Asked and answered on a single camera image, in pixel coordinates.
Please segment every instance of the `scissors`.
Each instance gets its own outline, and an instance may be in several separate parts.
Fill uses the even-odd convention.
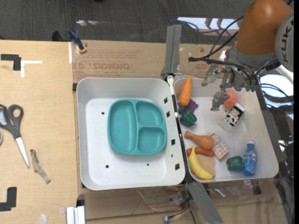
[[[18,116],[14,115],[14,111],[19,110],[20,114]],[[29,161],[26,154],[25,146],[20,134],[20,121],[23,117],[23,108],[18,105],[11,105],[6,108],[4,105],[0,105],[0,126],[7,129],[16,140],[19,150],[22,154],[23,160],[27,168],[29,168]]]

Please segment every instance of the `scissors handle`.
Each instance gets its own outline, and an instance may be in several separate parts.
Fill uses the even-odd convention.
[[[12,125],[6,106],[0,105],[0,111],[3,111],[3,115],[6,120],[6,123],[0,122],[0,126],[9,130],[15,139],[19,138],[21,136],[20,131],[19,129],[17,129],[15,126]]]
[[[15,115],[14,115],[14,111],[15,111],[15,110],[19,110],[19,111],[20,111],[20,113],[19,113],[18,116],[15,116]],[[20,130],[20,122],[21,122],[21,119],[22,119],[23,114],[24,114],[23,108],[20,107],[19,105],[11,105],[11,106],[9,106],[9,108],[8,108],[8,114],[9,114],[11,120],[13,121],[14,126],[15,126],[18,130]]]

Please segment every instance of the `wooden table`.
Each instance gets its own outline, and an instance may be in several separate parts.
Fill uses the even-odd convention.
[[[7,188],[17,187],[16,207],[0,212],[0,223],[37,223],[41,214],[47,224],[65,223],[63,207],[75,207],[78,197],[74,93],[72,64],[67,42],[0,41],[1,54],[17,54],[22,60],[42,61],[26,64],[25,77],[12,69],[13,62],[0,61],[0,104],[18,104],[24,109],[20,132],[29,158],[27,169],[12,135],[2,129],[0,145],[0,203],[6,201]],[[51,179],[46,184],[34,172],[30,150],[36,150],[39,164]],[[244,205],[217,204],[225,223],[287,223],[274,186],[267,202]],[[199,211],[194,211],[204,223]],[[87,223],[161,223],[163,213],[88,220]],[[173,223],[192,223],[186,214]]]

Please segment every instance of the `orange carrot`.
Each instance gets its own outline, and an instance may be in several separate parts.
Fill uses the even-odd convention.
[[[179,104],[181,106],[186,106],[189,104],[190,98],[191,98],[191,87],[192,87],[192,77],[189,76],[184,87],[183,91],[179,97]]]
[[[187,156],[190,155],[191,151],[192,151],[191,148],[186,150]],[[203,155],[208,156],[208,157],[213,157],[214,156],[214,151],[211,150],[211,149],[204,149],[202,147],[196,147],[194,151],[195,151],[196,154],[203,154]]]

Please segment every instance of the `yellow banana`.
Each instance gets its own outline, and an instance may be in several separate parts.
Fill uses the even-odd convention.
[[[192,171],[201,179],[212,179],[213,176],[206,171],[197,161],[196,154],[195,154],[195,147],[192,146],[192,151],[188,158],[189,165]]]

